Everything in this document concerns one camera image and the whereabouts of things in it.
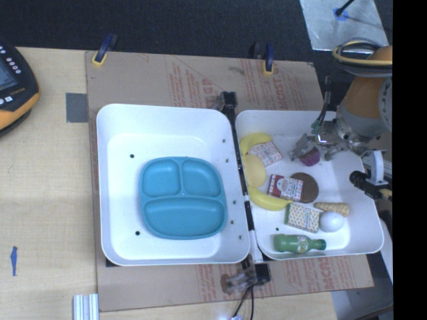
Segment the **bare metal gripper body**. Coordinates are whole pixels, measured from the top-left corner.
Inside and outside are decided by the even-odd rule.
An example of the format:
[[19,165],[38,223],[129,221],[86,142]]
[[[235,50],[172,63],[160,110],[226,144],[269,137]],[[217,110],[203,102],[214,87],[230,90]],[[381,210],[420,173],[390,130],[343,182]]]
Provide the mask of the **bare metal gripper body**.
[[371,138],[357,134],[342,121],[323,121],[314,141],[316,145],[329,151],[350,150],[359,153],[366,149]]

